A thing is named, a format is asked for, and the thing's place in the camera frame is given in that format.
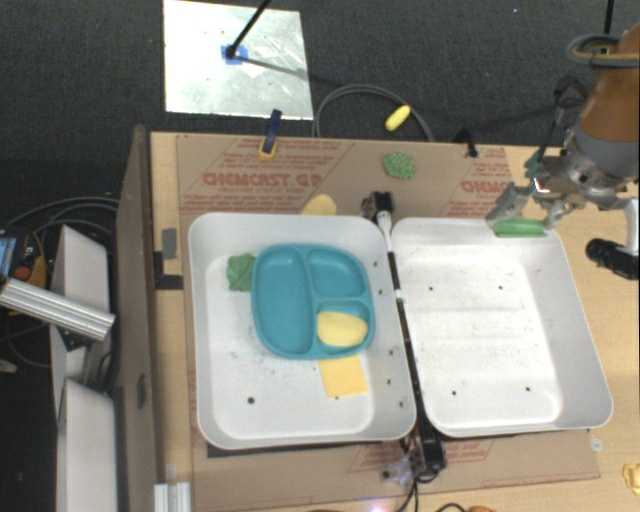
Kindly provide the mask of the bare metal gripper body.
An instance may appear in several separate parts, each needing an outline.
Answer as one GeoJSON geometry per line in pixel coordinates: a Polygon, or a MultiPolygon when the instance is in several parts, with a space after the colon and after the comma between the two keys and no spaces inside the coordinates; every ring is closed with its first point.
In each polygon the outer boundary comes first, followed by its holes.
{"type": "Polygon", "coordinates": [[[531,175],[536,197],[562,201],[581,208],[589,202],[599,209],[624,209],[629,197],[623,197],[629,179],[602,170],[579,153],[561,152],[544,156],[531,175]]]}

